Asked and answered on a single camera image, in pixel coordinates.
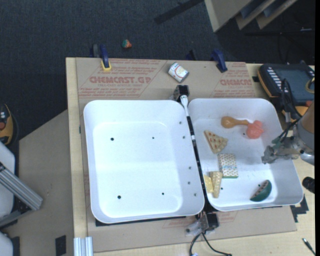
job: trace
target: empty white tray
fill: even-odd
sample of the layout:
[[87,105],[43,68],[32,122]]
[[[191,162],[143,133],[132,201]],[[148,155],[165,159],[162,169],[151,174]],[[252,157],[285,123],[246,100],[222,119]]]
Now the empty white tray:
[[[218,156],[213,154],[204,136],[204,130],[227,138],[227,146],[221,153],[234,154],[238,178],[223,178],[218,198],[212,193],[207,197],[219,211],[234,211],[261,207],[298,204],[303,198],[303,189],[291,159],[279,159],[263,164],[261,157],[271,141],[282,133],[279,117],[274,106],[261,98],[197,98],[188,106],[195,139],[204,175],[219,170]],[[250,123],[262,122],[264,133],[257,139],[246,135],[247,126],[224,128],[221,118],[231,116],[246,119]],[[251,196],[265,180],[272,184],[271,194],[261,202],[251,201]]]
[[201,212],[203,189],[179,103],[94,100],[83,116],[97,220],[112,224]]

